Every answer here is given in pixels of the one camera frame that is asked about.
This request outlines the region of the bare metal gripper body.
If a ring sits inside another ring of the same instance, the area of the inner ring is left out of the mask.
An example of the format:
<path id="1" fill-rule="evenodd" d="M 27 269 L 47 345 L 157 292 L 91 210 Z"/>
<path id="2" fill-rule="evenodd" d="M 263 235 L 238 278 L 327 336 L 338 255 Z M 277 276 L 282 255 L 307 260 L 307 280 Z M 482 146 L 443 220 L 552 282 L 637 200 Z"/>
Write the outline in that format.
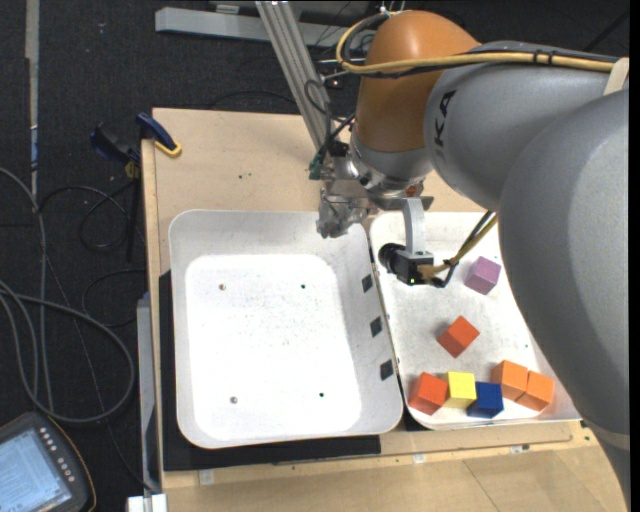
<path id="1" fill-rule="evenodd" d="M 384 154 L 372 163 L 355 154 L 328 158 L 322 166 L 322 206 L 331 213 L 401 210 L 409 201 L 430 209 L 424 181 L 433 170 L 422 154 Z"/>

